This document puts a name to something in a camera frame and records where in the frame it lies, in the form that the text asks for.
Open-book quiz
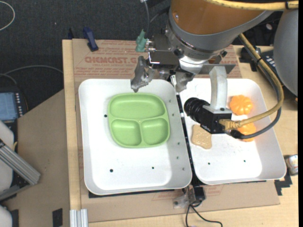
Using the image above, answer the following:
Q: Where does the black block with thin wires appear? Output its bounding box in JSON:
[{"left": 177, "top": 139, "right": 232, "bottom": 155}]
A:
[{"left": 193, "top": 186, "right": 206, "bottom": 201}]

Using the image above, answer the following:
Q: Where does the beige toy biscuit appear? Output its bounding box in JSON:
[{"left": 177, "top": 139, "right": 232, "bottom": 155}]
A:
[{"left": 191, "top": 124, "right": 213, "bottom": 150}]

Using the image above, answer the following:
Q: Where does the brown cardboard board red print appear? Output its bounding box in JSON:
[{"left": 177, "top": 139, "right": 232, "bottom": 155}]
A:
[{"left": 71, "top": 38, "right": 281, "bottom": 223}]

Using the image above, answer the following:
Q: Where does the black cylinder on white bracket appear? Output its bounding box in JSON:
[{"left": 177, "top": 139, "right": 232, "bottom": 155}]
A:
[{"left": 184, "top": 65, "right": 234, "bottom": 135}]

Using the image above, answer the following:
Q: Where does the green divided plate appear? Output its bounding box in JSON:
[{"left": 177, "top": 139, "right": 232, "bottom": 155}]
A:
[{"left": 107, "top": 92, "right": 171, "bottom": 148}]

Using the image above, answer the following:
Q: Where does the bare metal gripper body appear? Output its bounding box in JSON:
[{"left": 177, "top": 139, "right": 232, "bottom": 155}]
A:
[{"left": 148, "top": 26, "right": 228, "bottom": 75}]

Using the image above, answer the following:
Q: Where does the orange toy pumpkin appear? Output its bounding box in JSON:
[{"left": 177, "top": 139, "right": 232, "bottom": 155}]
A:
[
  {"left": 236, "top": 122, "right": 258, "bottom": 143},
  {"left": 229, "top": 95, "right": 254, "bottom": 116}
]

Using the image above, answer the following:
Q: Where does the white plastic tray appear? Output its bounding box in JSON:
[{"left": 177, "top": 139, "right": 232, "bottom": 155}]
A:
[
  {"left": 176, "top": 78, "right": 287, "bottom": 185},
  {"left": 78, "top": 79, "right": 193, "bottom": 196}
]

